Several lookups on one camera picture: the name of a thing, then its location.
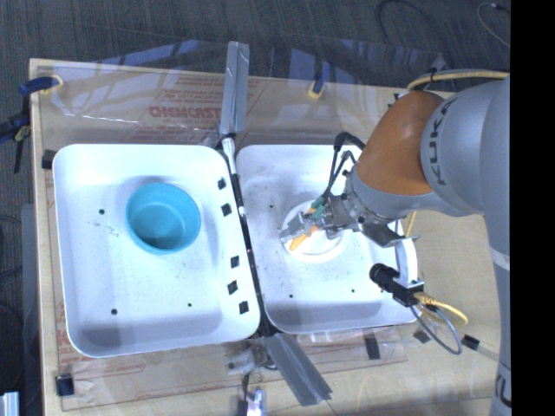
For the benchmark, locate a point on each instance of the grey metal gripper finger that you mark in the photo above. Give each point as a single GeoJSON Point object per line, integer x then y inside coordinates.
{"type": "Point", "coordinates": [289, 234]}
{"type": "Point", "coordinates": [296, 221]}

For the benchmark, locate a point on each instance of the brown cardboard board red print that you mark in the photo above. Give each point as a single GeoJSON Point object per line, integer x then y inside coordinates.
{"type": "Point", "coordinates": [182, 102]}

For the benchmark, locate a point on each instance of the orange carrot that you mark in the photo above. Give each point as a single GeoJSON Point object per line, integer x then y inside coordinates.
{"type": "Point", "coordinates": [299, 242]}

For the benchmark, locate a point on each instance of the black cylinder on white bracket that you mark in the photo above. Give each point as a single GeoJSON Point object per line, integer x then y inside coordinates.
{"type": "Point", "coordinates": [392, 282]}

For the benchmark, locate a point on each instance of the white plastic tray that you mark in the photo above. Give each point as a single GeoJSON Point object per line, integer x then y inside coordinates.
{"type": "Point", "coordinates": [321, 293]}
{"type": "Point", "coordinates": [143, 284]}

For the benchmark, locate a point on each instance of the blue bowl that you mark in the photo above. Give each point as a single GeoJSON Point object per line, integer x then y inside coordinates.
{"type": "Point", "coordinates": [164, 219]}

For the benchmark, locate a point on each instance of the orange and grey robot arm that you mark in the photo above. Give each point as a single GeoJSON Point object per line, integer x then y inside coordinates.
{"type": "Point", "coordinates": [455, 145]}

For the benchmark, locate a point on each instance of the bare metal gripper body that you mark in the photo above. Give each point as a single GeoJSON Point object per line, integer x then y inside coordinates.
{"type": "Point", "coordinates": [336, 215]}

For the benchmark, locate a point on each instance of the white round plate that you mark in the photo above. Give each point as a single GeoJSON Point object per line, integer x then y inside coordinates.
{"type": "Point", "coordinates": [323, 251]}

